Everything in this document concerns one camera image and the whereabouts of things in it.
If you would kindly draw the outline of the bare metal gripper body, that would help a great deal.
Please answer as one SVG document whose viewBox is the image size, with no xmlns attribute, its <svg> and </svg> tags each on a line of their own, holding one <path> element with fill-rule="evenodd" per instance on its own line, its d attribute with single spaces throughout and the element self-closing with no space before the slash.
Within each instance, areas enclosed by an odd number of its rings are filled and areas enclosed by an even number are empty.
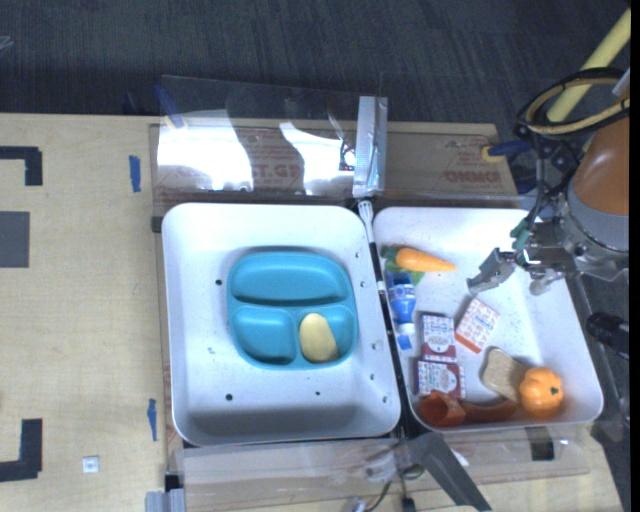
<svg viewBox="0 0 640 512">
<path fill-rule="evenodd" d="M 533 280 L 578 274 L 615 280 L 629 270 L 627 251 L 601 243 L 571 219 L 535 222 L 521 253 L 521 266 Z"/>
</svg>

